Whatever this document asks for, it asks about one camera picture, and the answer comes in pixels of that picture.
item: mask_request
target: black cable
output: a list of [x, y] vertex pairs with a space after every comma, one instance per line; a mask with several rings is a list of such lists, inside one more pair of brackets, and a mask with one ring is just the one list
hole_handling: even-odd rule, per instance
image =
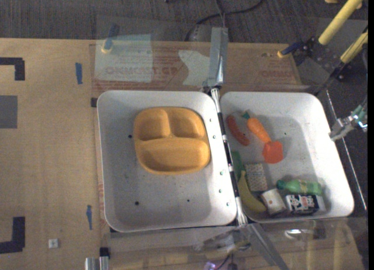
[[226, 264], [226, 262], [228, 261], [229, 258], [230, 258], [230, 254], [228, 256], [226, 256], [226, 258], [224, 259], [224, 261], [222, 262], [222, 264], [219, 265], [215, 270], [221, 269], [224, 266], [224, 264]]
[[255, 9], [258, 5], [260, 5], [263, 0], [259, 0], [256, 4], [254, 4], [250, 7], [247, 7], [245, 9], [240, 9], [240, 10], [237, 10], [237, 11], [230, 11], [230, 12], [225, 12], [224, 11], [220, 0], [214, 0], [214, 1], [216, 3], [217, 8], [218, 8], [218, 13], [215, 13], [214, 15], [210, 15], [210, 16], [207, 16], [203, 19], [198, 20], [198, 22], [196, 23], [197, 25], [201, 25], [202, 23], [206, 22], [209, 19], [213, 19], [213, 18], [216, 18], [216, 17], [220, 16], [221, 19], [222, 19], [223, 26], [224, 26], [224, 23], [225, 23], [224, 17], [225, 16], [233, 15], [235, 13], [245, 13], [245, 12], [251, 11], [251, 10]]

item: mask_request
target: green bottle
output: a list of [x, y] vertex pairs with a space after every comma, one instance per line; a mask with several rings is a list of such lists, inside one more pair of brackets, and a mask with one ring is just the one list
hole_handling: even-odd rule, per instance
[[276, 182], [276, 187], [279, 190], [287, 189], [294, 194], [322, 195], [322, 186], [320, 183], [307, 182], [301, 179], [293, 179], [289, 182], [280, 179]]

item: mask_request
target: small box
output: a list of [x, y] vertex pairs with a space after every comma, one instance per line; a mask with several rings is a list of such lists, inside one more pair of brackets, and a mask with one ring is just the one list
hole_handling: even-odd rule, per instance
[[58, 248], [58, 239], [49, 239], [48, 240], [48, 248]]
[[261, 194], [261, 199], [268, 208], [270, 215], [282, 213], [287, 210], [278, 189], [271, 189]]
[[268, 190], [268, 183], [261, 163], [245, 164], [245, 173], [248, 187], [252, 192]]
[[317, 195], [287, 195], [286, 203], [291, 214], [313, 214], [326, 211], [323, 198]]

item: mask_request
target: orange carrot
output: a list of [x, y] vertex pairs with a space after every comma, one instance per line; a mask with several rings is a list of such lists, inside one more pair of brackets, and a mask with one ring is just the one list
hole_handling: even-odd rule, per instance
[[248, 146], [250, 144], [250, 140], [240, 131], [235, 117], [233, 115], [229, 115], [226, 118], [226, 123], [228, 126], [228, 129], [230, 130], [230, 133], [234, 136], [238, 142], [244, 146]]
[[257, 118], [249, 118], [247, 120], [247, 127], [254, 133], [262, 142], [271, 142], [268, 132]]
[[265, 144], [262, 155], [265, 162], [275, 164], [283, 160], [283, 145], [279, 141], [271, 141]]

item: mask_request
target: orange plate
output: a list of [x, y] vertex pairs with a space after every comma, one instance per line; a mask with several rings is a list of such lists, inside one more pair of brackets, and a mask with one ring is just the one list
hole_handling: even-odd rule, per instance
[[141, 111], [134, 122], [134, 141], [139, 163], [153, 174], [189, 174], [210, 161], [203, 120], [187, 108]]

